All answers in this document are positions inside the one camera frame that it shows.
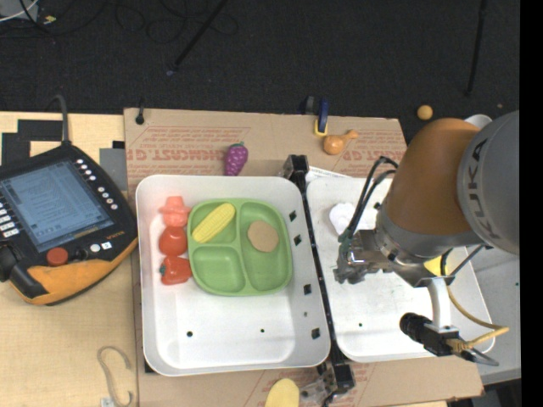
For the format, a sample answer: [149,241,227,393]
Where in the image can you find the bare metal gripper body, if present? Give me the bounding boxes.
[346,228,426,288]

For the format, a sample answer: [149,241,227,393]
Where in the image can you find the thin black rod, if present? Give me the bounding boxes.
[295,170,343,371]

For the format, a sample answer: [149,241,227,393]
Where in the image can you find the white plastic tray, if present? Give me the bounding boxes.
[135,174,333,377]
[305,176,497,364]

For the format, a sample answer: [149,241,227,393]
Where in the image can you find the white lumpy toy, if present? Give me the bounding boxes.
[329,201,358,235]

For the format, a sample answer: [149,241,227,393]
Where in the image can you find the yellow toy piece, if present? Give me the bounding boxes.
[423,255,445,276]

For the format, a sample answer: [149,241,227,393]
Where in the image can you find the brown round biscuit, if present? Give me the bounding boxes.
[247,220,280,254]

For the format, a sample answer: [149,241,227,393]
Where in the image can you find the brown chicken drumstick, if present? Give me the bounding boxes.
[322,129,360,157]

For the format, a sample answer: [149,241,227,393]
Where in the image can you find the green divided plate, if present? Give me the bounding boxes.
[186,198,294,298]

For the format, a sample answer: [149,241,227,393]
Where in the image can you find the yellow corn cob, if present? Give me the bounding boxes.
[191,202,237,244]

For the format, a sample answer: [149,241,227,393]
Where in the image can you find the brown cardboard board red print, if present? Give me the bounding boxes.
[122,107,485,407]

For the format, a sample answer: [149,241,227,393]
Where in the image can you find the purple grapes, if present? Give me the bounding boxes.
[223,141,249,177]

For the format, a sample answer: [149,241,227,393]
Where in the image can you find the red bell pepper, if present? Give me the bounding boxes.
[159,255,193,287]

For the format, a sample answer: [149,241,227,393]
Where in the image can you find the white bowl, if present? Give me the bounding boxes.
[463,114,494,130]

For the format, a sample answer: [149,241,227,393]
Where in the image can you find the red tomato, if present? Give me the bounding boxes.
[158,225,189,258]

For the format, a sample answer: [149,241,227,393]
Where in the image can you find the pink toy hat figure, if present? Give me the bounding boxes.
[158,195,191,229]

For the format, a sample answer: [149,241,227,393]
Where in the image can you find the black cylinder on white bracket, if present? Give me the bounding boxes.
[399,276,462,358]

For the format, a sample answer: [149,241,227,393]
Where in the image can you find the black block with thin wires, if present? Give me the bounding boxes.
[283,154,310,181]
[316,361,357,400]

